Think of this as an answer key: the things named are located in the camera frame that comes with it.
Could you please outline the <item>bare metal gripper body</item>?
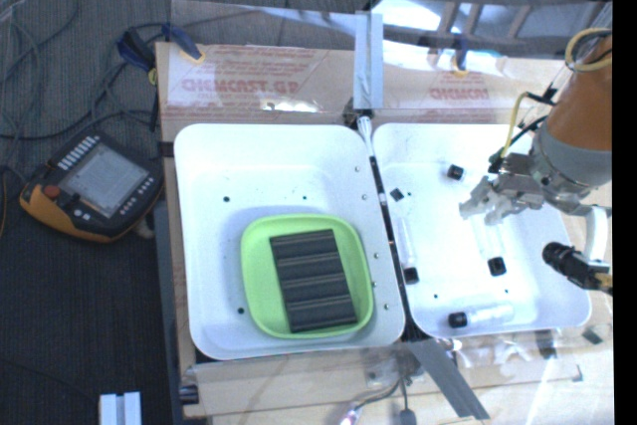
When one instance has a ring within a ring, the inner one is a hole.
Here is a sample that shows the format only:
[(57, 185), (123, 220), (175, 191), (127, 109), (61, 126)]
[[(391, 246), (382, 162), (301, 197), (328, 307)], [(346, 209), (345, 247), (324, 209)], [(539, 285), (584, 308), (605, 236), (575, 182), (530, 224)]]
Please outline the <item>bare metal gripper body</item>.
[(587, 184), (567, 177), (541, 153), (509, 153), (497, 157), (490, 166), (496, 175), (494, 193), (517, 199), (518, 213), (539, 210), (543, 205), (573, 216), (585, 216), (592, 206), (582, 200), (591, 192)]

